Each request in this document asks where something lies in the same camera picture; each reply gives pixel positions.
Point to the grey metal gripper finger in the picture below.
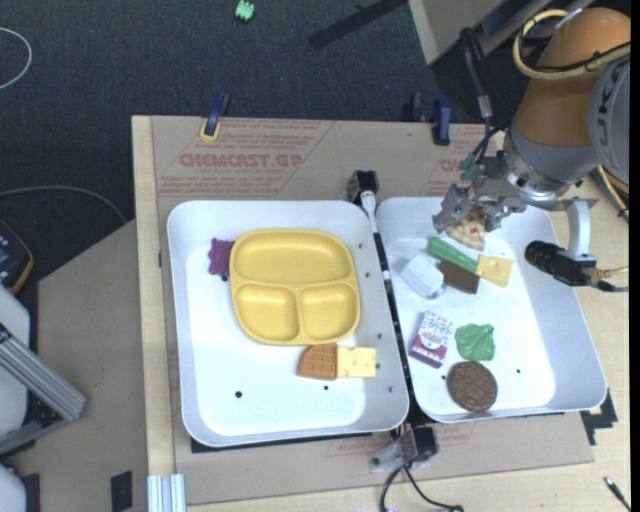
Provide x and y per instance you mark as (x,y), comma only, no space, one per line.
(500,211)
(454,205)

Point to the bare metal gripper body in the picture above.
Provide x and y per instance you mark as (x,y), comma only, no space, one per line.
(537,192)

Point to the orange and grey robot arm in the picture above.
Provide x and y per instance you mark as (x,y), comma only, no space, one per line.
(555,110)

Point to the pizza slice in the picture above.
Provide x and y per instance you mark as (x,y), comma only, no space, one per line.
(469,234)

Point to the green celery stick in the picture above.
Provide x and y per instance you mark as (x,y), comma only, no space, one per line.
(450,252)

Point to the yellow cheese slice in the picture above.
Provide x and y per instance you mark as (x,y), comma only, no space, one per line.
(356,362)
(495,270)

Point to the brown chocolate bar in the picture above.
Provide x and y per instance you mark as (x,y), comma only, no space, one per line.
(462,280)

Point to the white carton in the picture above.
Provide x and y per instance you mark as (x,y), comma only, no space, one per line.
(420,275)

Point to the thin black and white rod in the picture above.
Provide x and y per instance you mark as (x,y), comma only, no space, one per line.
(384,260)

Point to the white plastic tray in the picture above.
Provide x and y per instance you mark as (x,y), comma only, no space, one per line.
(280,405)
(530,340)

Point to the green lettuce leaf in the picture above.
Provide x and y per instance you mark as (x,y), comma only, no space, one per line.
(475,342)

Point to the brown cardboard board red print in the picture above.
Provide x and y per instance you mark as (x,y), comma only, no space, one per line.
(310,150)

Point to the brown burger patty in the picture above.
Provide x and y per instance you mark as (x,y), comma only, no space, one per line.
(471,386)

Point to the yellow divided plate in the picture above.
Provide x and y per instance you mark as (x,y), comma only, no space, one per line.
(292,285)

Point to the brown waffle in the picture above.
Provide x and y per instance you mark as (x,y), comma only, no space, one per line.
(317,362)

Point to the purple grapes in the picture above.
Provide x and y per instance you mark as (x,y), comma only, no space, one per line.
(219,257)

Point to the black cylinder on white bracket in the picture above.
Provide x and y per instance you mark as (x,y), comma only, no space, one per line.
(555,262)

